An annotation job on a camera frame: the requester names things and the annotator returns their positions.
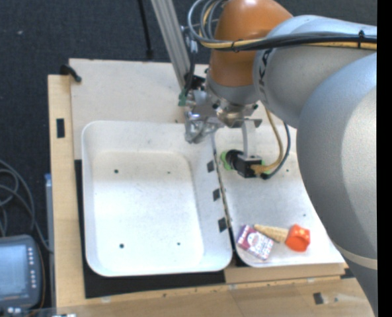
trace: toy cone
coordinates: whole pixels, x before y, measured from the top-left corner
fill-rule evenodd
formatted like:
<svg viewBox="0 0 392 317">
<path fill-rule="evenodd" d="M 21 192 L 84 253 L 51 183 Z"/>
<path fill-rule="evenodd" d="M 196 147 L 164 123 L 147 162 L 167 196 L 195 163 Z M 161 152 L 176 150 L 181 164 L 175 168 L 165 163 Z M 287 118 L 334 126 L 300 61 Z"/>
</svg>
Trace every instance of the toy cone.
<svg viewBox="0 0 392 317">
<path fill-rule="evenodd" d="M 268 225 L 255 225 L 254 228 L 278 243 L 283 243 L 287 239 L 288 229 L 270 227 Z"/>
</svg>

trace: small box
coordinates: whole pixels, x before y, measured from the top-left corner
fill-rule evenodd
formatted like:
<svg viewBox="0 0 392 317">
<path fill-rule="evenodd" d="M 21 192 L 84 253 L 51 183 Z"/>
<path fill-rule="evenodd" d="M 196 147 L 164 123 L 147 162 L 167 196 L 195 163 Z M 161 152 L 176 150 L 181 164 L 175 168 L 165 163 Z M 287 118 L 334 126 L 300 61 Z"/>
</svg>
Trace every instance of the small box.
<svg viewBox="0 0 392 317">
<path fill-rule="evenodd" d="M 237 245 L 254 257 L 266 261 L 274 245 L 273 239 L 259 233 L 249 225 L 243 226 L 237 239 Z"/>
</svg>

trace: black carpet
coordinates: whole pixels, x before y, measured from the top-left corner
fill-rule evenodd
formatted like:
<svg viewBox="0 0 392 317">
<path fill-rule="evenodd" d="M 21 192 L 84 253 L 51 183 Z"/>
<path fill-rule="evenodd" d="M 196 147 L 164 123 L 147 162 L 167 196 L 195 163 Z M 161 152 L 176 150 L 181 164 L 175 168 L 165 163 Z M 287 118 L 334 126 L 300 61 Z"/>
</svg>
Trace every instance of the black carpet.
<svg viewBox="0 0 392 317">
<path fill-rule="evenodd" d="M 377 24 L 377 0 L 276 0 L 293 15 Z M 178 19 L 195 0 L 174 0 Z M 168 61 L 149 0 L 143 0 L 155 61 Z M 46 228 L 44 175 L 50 172 L 47 76 L 70 57 L 146 60 L 137 0 L 0 0 L 0 159 L 24 178 Z M 202 50 L 198 63 L 207 63 Z M 30 233 L 20 205 L 7 207 L 8 234 Z M 43 250 L 47 263 L 48 253 Z M 50 305 L 50 297 L 45 305 Z"/>
</svg>

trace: ice cream cone toy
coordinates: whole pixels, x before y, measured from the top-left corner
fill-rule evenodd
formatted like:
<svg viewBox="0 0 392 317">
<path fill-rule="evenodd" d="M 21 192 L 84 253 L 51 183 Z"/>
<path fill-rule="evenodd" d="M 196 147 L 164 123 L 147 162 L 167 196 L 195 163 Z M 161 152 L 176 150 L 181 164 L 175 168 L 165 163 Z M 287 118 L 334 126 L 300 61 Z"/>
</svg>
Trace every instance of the ice cream cone toy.
<svg viewBox="0 0 392 317">
<path fill-rule="evenodd" d="M 289 233 L 288 229 L 270 227 L 268 225 L 254 225 L 254 228 L 263 235 L 266 235 L 267 237 L 273 239 L 275 242 L 278 243 L 284 243 Z"/>
<path fill-rule="evenodd" d="M 303 252 L 310 244 L 310 230 L 293 225 L 287 235 L 286 246 L 291 250 Z"/>
</svg>

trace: wooden table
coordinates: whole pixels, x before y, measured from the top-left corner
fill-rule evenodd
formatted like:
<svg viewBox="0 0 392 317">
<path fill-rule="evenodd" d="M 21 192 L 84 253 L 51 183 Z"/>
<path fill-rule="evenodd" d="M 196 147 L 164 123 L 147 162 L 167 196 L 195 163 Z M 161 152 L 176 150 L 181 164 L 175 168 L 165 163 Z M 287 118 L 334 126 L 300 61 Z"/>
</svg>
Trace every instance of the wooden table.
<svg viewBox="0 0 392 317">
<path fill-rule="evenodd" d="M 86 299 L 75 184 L 70 85 L 69 76 L 48 77 L 56 306 L 60 312 L 63 309 L 69 313 L 82 312 L 86 316 L 106 313 L 121 316 L 121 311 L 126 308 L 140 316 L 255 316 L 265 311 L 273 312 L 274 316 L 281 316 L 278 313 L 289 316 L 288 312 L 297 315 L 297 312 L 303 311 L 308 312 L 309 316 L 343 316 L 342 312 L 346 311 L 356 316 L 373 316 L 357 281 L 340 278 L 344 273 L 344 264 L 268 269 L 241 268 L 231 264 L 225 269 L 225 283 L 221 285 Z M 58 119 L 63 119 L 65 126 L 62 137 L 58 137 Z M 317 304 L 313 293 L 321 293 L 322 304 Z"/>
</svg>

